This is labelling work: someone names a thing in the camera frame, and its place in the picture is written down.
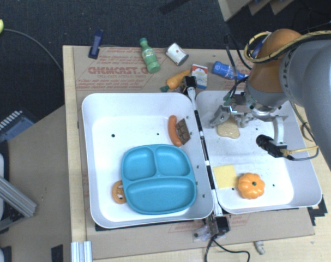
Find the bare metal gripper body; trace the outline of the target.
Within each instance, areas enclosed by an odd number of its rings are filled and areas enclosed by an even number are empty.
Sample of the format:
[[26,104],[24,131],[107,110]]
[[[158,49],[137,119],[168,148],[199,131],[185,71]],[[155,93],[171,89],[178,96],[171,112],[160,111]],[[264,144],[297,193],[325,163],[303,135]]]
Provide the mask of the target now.
[[281,105],[281,93],[241,92],[228,96],[231,115],[250,113],[254,118],[269,121],[271,114]]

